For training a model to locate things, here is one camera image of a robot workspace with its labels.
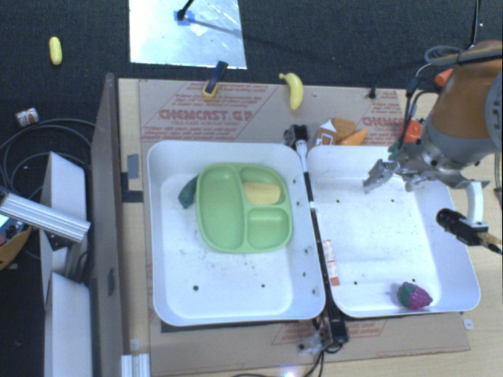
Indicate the orange and white packet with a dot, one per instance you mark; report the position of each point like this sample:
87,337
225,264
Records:
331,261

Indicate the black cylinder on white bracket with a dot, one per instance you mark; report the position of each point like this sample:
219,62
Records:
456,222

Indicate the thin black and white rod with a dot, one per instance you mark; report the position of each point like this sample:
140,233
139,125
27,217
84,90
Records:
313,206

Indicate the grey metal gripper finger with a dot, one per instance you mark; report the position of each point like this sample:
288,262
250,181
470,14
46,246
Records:
416,182
379,175

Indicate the orange and white carton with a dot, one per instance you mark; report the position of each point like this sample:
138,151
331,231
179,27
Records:
325,135

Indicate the green divided plate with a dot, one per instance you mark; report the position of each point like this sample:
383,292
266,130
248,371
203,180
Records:
220,210

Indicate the small yellow oblong toy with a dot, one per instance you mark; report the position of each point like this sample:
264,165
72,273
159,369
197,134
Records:
55,50

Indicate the purple and green toy berry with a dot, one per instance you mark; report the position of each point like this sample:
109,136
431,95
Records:
414,296

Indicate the yellow banana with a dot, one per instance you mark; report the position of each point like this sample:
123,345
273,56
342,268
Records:
295,90

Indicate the dark green toy vegetable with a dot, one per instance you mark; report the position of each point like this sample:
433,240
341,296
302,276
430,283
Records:
188,195

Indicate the brown cardboard board red print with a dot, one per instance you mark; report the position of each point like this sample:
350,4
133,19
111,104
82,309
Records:
220,112

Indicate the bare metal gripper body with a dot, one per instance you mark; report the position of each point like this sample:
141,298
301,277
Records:
432,167

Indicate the yellow toy bread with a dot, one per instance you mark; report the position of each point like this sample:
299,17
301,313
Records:
261,193

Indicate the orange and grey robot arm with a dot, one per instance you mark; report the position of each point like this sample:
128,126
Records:
457,104

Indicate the orange carrot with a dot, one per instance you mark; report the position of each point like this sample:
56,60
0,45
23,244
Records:
355,137

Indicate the small brown and white can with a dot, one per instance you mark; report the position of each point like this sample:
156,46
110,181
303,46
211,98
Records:
26,116

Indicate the white plastic tray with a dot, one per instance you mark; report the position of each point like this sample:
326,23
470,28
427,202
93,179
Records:
377,242
232,285

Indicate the orange biscuit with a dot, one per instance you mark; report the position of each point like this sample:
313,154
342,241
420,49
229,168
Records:
344,127

